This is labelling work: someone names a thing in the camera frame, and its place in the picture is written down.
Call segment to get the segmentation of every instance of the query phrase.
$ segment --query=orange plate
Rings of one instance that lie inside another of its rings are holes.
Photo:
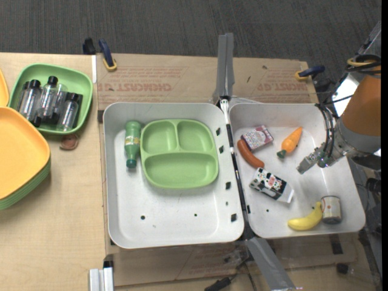
[[[0,107],[0,200],[26,185],[48,163],[50,147],[16,110]]]
[[[5,83],[4,75],[0,69],[0,105],[5,107],[8,104],[10,95],[8,93],[7,83]]]

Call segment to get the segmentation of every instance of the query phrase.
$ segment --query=clamp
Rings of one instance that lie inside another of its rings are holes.
[[[110,49],[108,44],[106,43],[105,39],[98,40],[98,45],[101,49],[101,52],[104,54],[104,59],[102,60],[104,62],[104,65],[108,71],[114,71],[117,69],[117,63],[112,58],[112,54],[110,53]],[[93,40],[91,38],[86,38],[85,43],[82,45],[82,49],[84,51],[84,54],[86,55],[96,55],[96,48],[93,45]]]
[[[298,81],[305,81],[309,76],[312,76],[312,78],[315,78],[315,76],[319,73],[322,73],[325,71],[325,66],[323,65],[316,65],[314,67],[311,67],[305,71],[298,71],[295,73],[295,78]]]

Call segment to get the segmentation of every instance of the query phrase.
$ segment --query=wooden board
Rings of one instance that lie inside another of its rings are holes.
[[[36,62],[92,77],[90,56],[0,53],[9,91],[19,72]],[[78,147],[63,151],[60,136],[46,136],[52,159],[49,176],[20,202],[0,211],[1,290],[87,290],[89,269],[102,267],[104,215],[96,114],[95,89]]]

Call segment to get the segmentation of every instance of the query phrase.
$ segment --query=stack of orange plates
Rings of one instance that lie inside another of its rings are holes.
[[[0,71],[0,210],[18,202],[50,173],[50,147],[37,129],[9,107]]]

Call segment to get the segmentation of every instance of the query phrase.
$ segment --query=toy banana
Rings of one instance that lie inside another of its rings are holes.
[[[321,202],[315,203],[314,210],[307,216],[288,220],[287,224],[294,230],[310,230],[322,220]]]

